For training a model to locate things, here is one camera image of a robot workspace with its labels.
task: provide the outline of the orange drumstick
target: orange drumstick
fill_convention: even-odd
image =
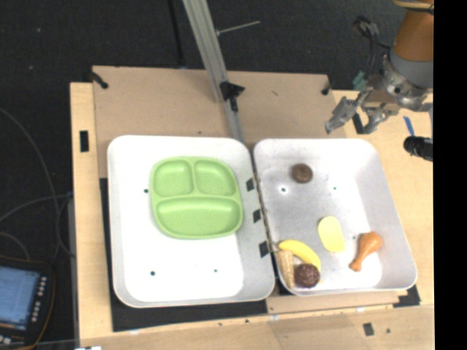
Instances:
[[[354,271],[362,269],[363,260],[371,253],[375,253],[382,245],[382,238],[376,232],[364,233],[358,243],[359,250],[357,257],[350,263],[350,268]]]

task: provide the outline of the brown round toy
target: brown round toy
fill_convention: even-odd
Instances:
[[[307,183],[313,177],[313,171],[304,163],[297,163],[292,167],[292,177],[298,183]]]
[[[315,265],[304,263],[295,267],[295,283],[300,287],[313,288],[320,280],[320,272]]]

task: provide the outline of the green divided plate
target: green divided plate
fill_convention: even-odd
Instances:
[[[214,238],[243,223],[243,205],[234,172],[213,158],[174,157],[151,172],[155,221],[175,238]]]

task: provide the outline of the robotic hand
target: robotic hand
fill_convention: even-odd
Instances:
[[[356,100],[340,100],[332,118],[325,123],[328,133],[357,117],[358,107],[368,115],[368,124],[361,133],[374,132],[378,124],[398,114],[401,108],[433,113],[433,104],[423,101],[433,90],[434,0],[393,1],[407,9],[407,14],[383,58],[381,74],[368,77]],[[377,34],[377,29],[367,29]],[[410,136],[404,148],[433,160],[431,139]]]

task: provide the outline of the device screen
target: device screen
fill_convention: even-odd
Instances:
[[[40,274],[0,266],[0,327],[26,330]]]

